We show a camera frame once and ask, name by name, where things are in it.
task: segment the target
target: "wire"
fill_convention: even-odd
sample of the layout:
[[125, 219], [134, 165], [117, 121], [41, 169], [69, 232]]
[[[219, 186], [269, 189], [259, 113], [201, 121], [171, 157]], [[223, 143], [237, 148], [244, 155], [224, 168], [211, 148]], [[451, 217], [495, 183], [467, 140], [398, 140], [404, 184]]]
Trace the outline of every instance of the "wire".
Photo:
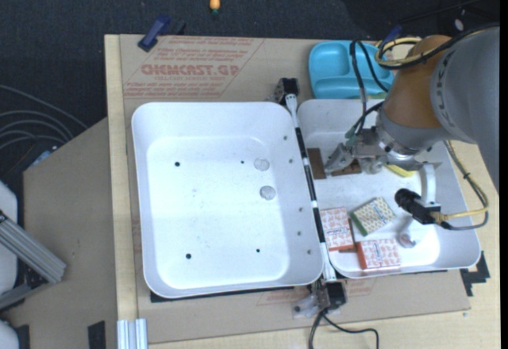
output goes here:
[[56, 123], [58, 126], [60, 126], [66, 132], [67, 137], [69, 139], [72, 139], [74, 137], [71, 130], [65, 124], [63, 124], [58, 119], [52, 117], [51, 115], [48, 115], [47, 113], [42, 113], [42, 112], [37, 112], [37, 111], [29, 111], [29, 110], [15, 110], [15, 111], [8, 111], [8, 112], [0, 113], [0, 117], [8, 117], [9, 115], [22, 115], [22, 114], [36, 115], [38, 117], [44, 117], [44, 118], [52, 121], [53, 123]]
[[330, 324], [332, 325], [334, 328], [338, 329], [339, 331], [342, 331], [342, 332], [347, 332], [347, 333], [365, 333], [365, 332], [373, 332], [374, 335], [375, 335], [375, 347], [376, 349], [379, 349], [379, 333], [374, 329], [374, 328], [366, 328], [366, 329], [357, 329], [357, 330], [352, 330], [352, 329], [345, 329], [345, 328], [342, 328], [340, 327], [339, 325], [333, 323], [326, 315], [323, 315], [323, 318], [325, 318], [325, 320]]
[[49, 124], [48, 122], [39, 121], [37, 119], [16, 121], [16, 122], [12, 122], [10, 124], [4, 125], [2, 128], [0, 128], [0, 134], [5, 132], [8, 128], [12, 128], [14, 126], [20, 126], [20, 125], [40, 125], [40, 126], [45, 126], [47, 128], [50, 128], [50, 129], [54, 130], [55, 132], [57, 132], [62, 137], [62, 139], [64, 139], [65, 141], [69, 141], [70, 140], [68, 138], [68, 136], [64, 132], [62, 132], [59, 128], [57, 128], [55, 125]]
[[356, 62], [356, 42], [357, 40], [353, 40], [349, 45], [349, 55], [351, 56], [352, 68], [355, 71], [356, 81], [358, 82], [358, 91], [360, 92], [360, 100], [362, 102], [362, 115], [358, 127], [359, 132], [364, 128], [365, 113], [367, 112], [367, 95], [365, 94], [364, 81], [360, 75], [360, 71], [358, 70], [358, 63]]
[[314, 335], [316, 334], [316, 329], [318, 329], [319, 323], [321, 322], [322, 317], [325, 315], [326, 309], [323, 309], [316, 315], [314, 322], [312, 323], [312, 327], [310, 328], [309, 333], [309, 349], [314, 349]]
[[24, 140], [54, 140], [55, 142], [60, 142], [61, 144], [64, 144], [65, 142], [63, 142], [60, 138], [58, 137], [54, 137], [54, 136], [46, 136], [46, 135], [39, 135], [39, 136], [22, 136], [22, 137], [18, 137], [16, 139], [12, 139], [12, 140], [9, 140], [8, 142], [5, 142], [4, 144], [0, 145], [0, 151], [2, 149], [5, 149], [7, 146], [10, 146], [11, 144], [15, 144], [15, 143], [19, 143], [19, 142], [22, 142]]
[[372, 66], [371, 57], [369, 56], [368, 51], [365, 48], [365, 45], [361, 41], [358, 42], [358, 45], [364, 51], [365, 59], [367, 60], [367, 64], [368, 64], [368, 68], [371, 71], [372, 78], [374, 79], [375, 83], [378, 85], [379, 88], [381, 88], [381, 90], [383, 90], [384, 92], [388, 92], [388, 89], [379, 81], [379, 78], [374, 71], [374, 67]]
[[29, 136], [32, 139], [36, 137], [34, 134], [32, 134], [30, 132], [26, 132], [25, 130], [8, 130], [7, 132], [0, 133], [0, 139], [3, 137], [11, 136], [11, 135], [24, 135], [24, 136]]
[[23, 161], [28, 157], [29, 153], [33, 150], [36, 144], [37, 142], [33, 143], [32, 146], [30, 146], [29, 150], [27, 150], [25, 154], [22, 157], [20, 157], [20, 159], [15, 164], [13, 164], [10, 169], [8, 169], [5, 173], [0, 174], [0, 178], [5, 178], [7, 175], [16, 170], [17, 166], [23, 163]]
[[374, 328], [366, 328], [366, 329], [346, 329], [342, 328], [339, 325], [332, 322], [327, 316], [326, 313], [328, 312], [328, 309], [323, 309], [319, 312], [319, 314], [316, 315], [316, 318], [314, 319], [314, 322], [312, 323], [312, 327], [310, 328], [310, 334], [309, 334], [309, 349], [314, 349], [314, 336], [316, 335], [316, 330], [318, 329], [319, 323], [321, 322], [321, 319], [325, 319], [330, 325], [332, 325], [334, 328], [338, 329], [339, 331], [346, 332], [346, 333], [365, 333], [365, 332], [373, 332], [375, 335], [375, 347], [376, 349], [379, 349], [379, 333]]
[[[475, 192], [476, 196], [481, 201], [483, 208], [475, 209], [472, 211], [464, 211], [462, 213], [450, 213], [450, 214], [434, 213], [433, 217], [436, 219], [436, 222], [441, 223], [441, 226], [443, 226], [443, 228], [449, 229], [451, 231], [468, 231], [468, 230], [472, 230], [472, 229], [481, 228], [488, 222], [488, 219], [489, 219], [489, 212], [488, 212], [489, 202], [488, 202], [487, 195], [483, 192], [483, 190], [480, 188], [480, 186], [472, 178], [471, 173], [469, 173], [466, 170], [466, 168], [460, 161], [459, 157], [457, 156], [455, 149], [452, 146], [452, 143], [450, 141], [445, 141], [444, 145], [445, 145], [446, 149], [448, 150], [448, 153], [450, 154], [450, 157], [452, 158], [453, 162], [459, 169], [460, 173], [462, 173], [463, 178], [469, 183], [469, 185]], [[453, 226], [453, 225], [449, 224], [448, 222], [445, 222], [447, 219], [458, 218], [458, 217], [469, 217], [469, 216], [477, 215], [477, 214], [481, 214], [481, 213], [484, 214], [484, 218], [483, 218], [483, 221], [479, 224], [457, 227], [457, 226]]]
[[358, 133], [360, 131], [357, 130], [358, 128], [358, 125], [363, 121], [365, 122], [365, 118], [372, 112], [374, 111], [377, 111], [379, 108], [381, 108], [381, 106], [383, 106], [383, 101], [381, 102], [378, 102], [377, 104], [375, 104], [374, 106], [371, 106], [369, 109], [367, 109], [365, 111], [365, 113], [362, 114], [361, 117], [358, 118], [358, 121], [355, 122], [355, 124], [348, 130], [348, 132], [346, 133], [346, 138], [349, 139], [352, 137], [352, 134], [355, 133], [356, 135], [358, 135]]
[[14, 93], [14, 94], [18, 94], [18, 95], [21, 95], [22, 97], [25, 97], [25, 98], [28, 98], [32, 101], [35, 101], [35, 102], [38, 102], [39, 104], [41, 105], [44, 105], [50, 109], [53, 109], [61, 114], [63, 114], [64, 116], [68, 117], [69, 119], [71, 119], [72, 121], [74, 121], [75, 123], [77, 123], [79, 126], [81, 126], [82, 128], [84, 129], [88, 129], [88, 126], [86, 126], [81, 120], [79, 120], [78, 118], [76, 117], [73, 117], [71, 114], [65, 112], [64, 110], [60, 109], [60, 108], [57, 108], [56, 106], [53, 106], [49, 103], [47, 103], [46, 101], [42, 101], [41, 99], [37, 98], [37, 97], [34, 97], [33, 95], [30, 95], [30, 94], [27, 94], [26, 92], [23, 92], [23, 91], [20, 91], [20, 90], [16, 90], [15, 88], [11, 87], [11, 86], [5, 86], [5, 85], [2, 85], [0, 84], [0, 89], [4, 90], [4, 91], [9, 91], [11, 93]]
[[428, 60], [432, 56], [435, 56], [437, 53], [442, 52], [448, 48], [451, 48], [459, 40], [462, 40], [466, 37], [474, 36], [478, 33], [483, 32], [484, 30], [495, 28], [495, 27], [499, 27], [498, 22], [484, 25], [483, 27], [478, 28], [478, 29], [470, 29], [470, 30], [464, 31], [462, 33], [459, 33], [457, 36], [446, 41], [445, 43], [443, 43], [439, 46], [436, 46], [435, 48], [431, 48], [430, 50], [428, 50], [426, 52], [422, 52], [420, 54], [413, 55], [413, 56], [407, 56], [404, 59], [384, 60], [383, 56], [388, 50], [390, 50], [400, 44], [408, 44], [408, 43], [416, 44], [419, 41], [421, 41], [421, 38], [407, 37], [407, 38], [392, 40], [390, 42], [385, 43], [384, 45], [382, 45], [379, 48], [379, 50], [375, 54], [375, 61], [379, 65], [381, 65], [382, 67], [384, 67], [388, 70], [398, 70], [401, 68], [412, 67], [416, 64], [424, 63], [426, 60]]

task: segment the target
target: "hole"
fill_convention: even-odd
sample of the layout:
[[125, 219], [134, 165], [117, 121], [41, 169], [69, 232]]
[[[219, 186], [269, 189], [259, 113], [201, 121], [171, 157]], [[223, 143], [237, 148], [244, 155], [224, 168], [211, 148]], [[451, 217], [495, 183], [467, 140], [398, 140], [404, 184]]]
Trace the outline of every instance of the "hole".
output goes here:
[[275, 188], [270, 187], [270, 186], [261, 187], [260, 195], [265, 200], [270, 201], [270, 200], [274, 199], [276, 196]]
[[266, 159], [258, 158], [254, 160], [254, 167], [259, 171], [266, 171], [270, 168], [270, 162]]

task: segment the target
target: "red and white box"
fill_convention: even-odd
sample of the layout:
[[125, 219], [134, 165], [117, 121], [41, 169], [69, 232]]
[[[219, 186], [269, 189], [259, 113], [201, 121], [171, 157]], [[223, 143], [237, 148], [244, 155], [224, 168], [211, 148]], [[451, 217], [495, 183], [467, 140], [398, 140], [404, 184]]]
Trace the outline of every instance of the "red and white box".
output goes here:
[[321, 223], [329, 251], [347, 251], [355, 247], [346, 208], [331, 208], [320, 211]]
[[401, 256], [395, 239], [362, 240], [356, 244], [360, 267], [364, 270], [397, 267]]

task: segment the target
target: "blue container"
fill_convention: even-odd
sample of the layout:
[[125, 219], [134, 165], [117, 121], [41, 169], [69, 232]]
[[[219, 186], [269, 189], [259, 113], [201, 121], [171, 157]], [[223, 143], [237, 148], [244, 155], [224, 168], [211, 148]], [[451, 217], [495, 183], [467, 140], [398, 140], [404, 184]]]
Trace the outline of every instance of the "blue container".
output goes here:
[[[350, 40], [334, 40], [316, 44], [309, 55], [310, 85], [314, 97], [321, 99], [359, 98], [358, 81], [349, 55]], [[367, 49], [371, 64], [378, 80], [389, 90], [394, 80], [390, 70], [382, 68], [375, 61], [378, 48], [363, 43]], [[365, 92], [372, 97], [382, 97], [384, 91], [379, 88], [368, 66], [365, 53], [359, 44], [356, 49], [356, 65], [364, 81]]]

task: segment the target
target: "white tray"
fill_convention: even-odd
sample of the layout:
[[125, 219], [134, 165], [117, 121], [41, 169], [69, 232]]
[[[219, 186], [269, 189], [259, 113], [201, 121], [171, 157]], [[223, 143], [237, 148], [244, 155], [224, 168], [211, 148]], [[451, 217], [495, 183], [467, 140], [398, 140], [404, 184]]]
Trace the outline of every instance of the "white tray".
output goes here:
[[286, 109], [153, 102], [135, 111], [132, 130], [144, 277], [154, 293], [279, 288], [320, 276], [318, 233]]
[[[309, 100], [298, 109], [298, 118], [307, 148], [319, 148], [323, 163], [335, 150], [339, 142], [344, 142], [345, 133], [361, 115], [358, 100]], [[375, 123], [375, 113], [366, 121], [366, 128]], [[451, 160], [445, 146], [436, 144], [431, 152], [426, 152], [419, 160], [439, 163], [435, 170], [436, 199], [443, 213], [456, 213], [467, 210], [459, 183], [454, 174]], [[386, 227], [363, 237], [353, 226], [355, 240], [397, 238], [398, 230], [406, 223], [408, 214], [399, 208], [394, 195], [400, 188], [407, 188], [421, 195], [422, 185], [419, 174], [410, 178], [401, 177], [386, 168], [378, 174], [349, 174], [314, 180], [317, 201], [320, 209], [345, 207], [350, 213], [355, 208], [369, 202], [372, 198], [383, 197], [397, 215], [398, 219]], [[471, 218], [464, 217], [451, 221], [456, 226], [471, 225]], [[349, 278], [363, 278], [384, 274], [401, 274], [422, 271], [465, 268], [476, 264], [480, 257], [479, 241], [474, 230], [447, 231], [435, 225], [421, 225], [414, 222], [415, 239], [420, 243], [413, 248], [400, 248], [402, 265], [382, 270], [362, 270], [357, 254], [333, 251], [330, 262], [335, 269]]]

